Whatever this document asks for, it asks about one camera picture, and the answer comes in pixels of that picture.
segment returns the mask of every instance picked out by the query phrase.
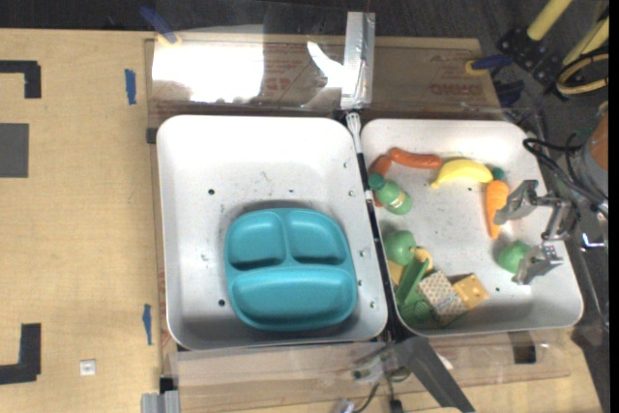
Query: toy banana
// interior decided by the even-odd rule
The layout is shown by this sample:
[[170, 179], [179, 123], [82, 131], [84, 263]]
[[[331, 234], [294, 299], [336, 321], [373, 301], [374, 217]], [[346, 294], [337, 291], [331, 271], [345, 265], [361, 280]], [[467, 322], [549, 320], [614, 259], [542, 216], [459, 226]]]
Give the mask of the toy banana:
[[490, 169], [480, 162], [475, 162], [470, 159], [455, 159], [445, 162], [438, 171], [438, 177], [431, 186], [438, 188], [442, 183], [453, 181], [455, 179], [464, 178], [472, 179], [480, 183], [489, 183], [493, 176]]

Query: toy bottle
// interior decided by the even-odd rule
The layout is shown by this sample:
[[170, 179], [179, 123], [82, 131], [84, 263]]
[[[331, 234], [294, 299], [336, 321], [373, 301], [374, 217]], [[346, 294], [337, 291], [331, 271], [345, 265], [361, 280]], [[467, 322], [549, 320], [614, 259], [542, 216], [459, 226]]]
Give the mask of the toy bottle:
[[375, 192], [376, 199], [392, 214], [403, 216], [413, 206], [410, 195], [395, 181], [385, 179], [380, 174], [372, 174], [369, 176], [368, 183]]

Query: wooden surface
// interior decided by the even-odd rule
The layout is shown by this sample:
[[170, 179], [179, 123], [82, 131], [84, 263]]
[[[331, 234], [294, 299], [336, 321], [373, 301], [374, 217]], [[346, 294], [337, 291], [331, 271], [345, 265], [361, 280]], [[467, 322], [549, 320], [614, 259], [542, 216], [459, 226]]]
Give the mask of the wooden surface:
[[[139, 411], [158, 390], [160, 315], [151, 160], [145, 142], [144, 43], [150, 33], [0, 30], [0, 59], [37, 60], [43, 97], [0, 74], [0, 122], [30, 124], [27, 179], [0, 178], [0, 364], [19, 326], [41, 322], [42, 374], [0, 386], [0, 412]], [[136, 73], [129, 105], [124, 69]], [[154, 345], [142, 323], [152, 308]], [[582, 353], [564, 339], [559, 378], [468, 387], [479, 411], [601, 411]], [[79, 361], [97, 374], [79, 375]], [[406, 408], [437, 407], [428, 393]], [[327, 411], [289, 406], [253, 410]], [[387, 411], [378, 398], [367, 411]]]

